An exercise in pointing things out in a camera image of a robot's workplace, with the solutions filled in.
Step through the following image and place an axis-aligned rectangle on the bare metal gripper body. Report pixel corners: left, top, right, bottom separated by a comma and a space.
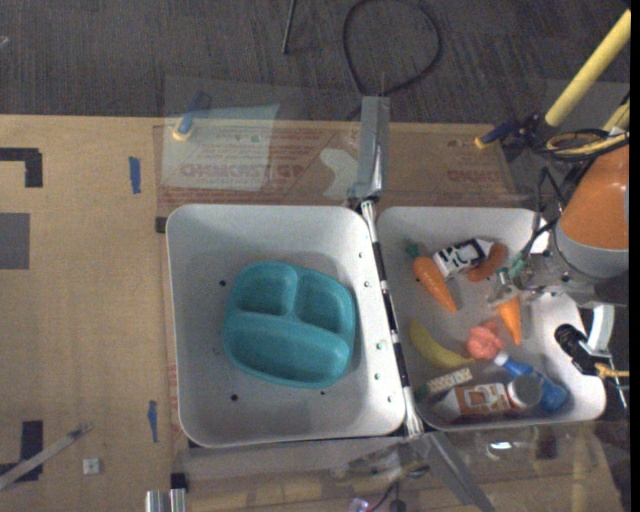
512, 251, 601, 305

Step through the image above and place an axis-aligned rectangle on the small orange carrot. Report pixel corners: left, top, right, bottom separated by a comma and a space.
497, 294, 524, 348

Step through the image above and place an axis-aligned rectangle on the brown sausage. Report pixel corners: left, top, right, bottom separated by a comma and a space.
466, 241, 510, 283

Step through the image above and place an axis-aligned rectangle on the pink toy shrimp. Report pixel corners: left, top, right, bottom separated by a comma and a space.
466, 321, 507, 362

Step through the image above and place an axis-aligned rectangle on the white plastic tray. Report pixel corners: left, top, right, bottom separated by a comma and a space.
164, 203, 408, 449
374, 205, 608, 433

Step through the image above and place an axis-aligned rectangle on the black and white carton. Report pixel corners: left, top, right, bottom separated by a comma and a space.
431, 236, 495, 281

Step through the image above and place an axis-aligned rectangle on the large orange carrot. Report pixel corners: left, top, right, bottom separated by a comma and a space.
403, 239, 459, 315

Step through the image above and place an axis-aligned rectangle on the yellow banana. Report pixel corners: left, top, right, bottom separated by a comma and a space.
408, 318, 477, 371

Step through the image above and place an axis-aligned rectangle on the blue bottle white cap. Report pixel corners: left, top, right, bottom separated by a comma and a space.
493, 350, 571, 414

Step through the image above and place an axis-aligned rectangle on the small silver can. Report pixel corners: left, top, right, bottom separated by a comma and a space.
506, 374, 544, 412

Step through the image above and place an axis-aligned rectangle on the brown and white carton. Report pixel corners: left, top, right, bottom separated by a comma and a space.
430, 381, 522, 422

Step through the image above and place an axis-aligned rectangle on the green divided plate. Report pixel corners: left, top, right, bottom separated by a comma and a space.
220, 260, 358, 391

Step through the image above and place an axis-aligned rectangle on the brown cardboard board red print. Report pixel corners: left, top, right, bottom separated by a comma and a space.
151, 121, 519, 481

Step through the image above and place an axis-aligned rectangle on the black cylinder on white bracket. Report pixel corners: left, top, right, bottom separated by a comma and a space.
553, 302, 617, 377

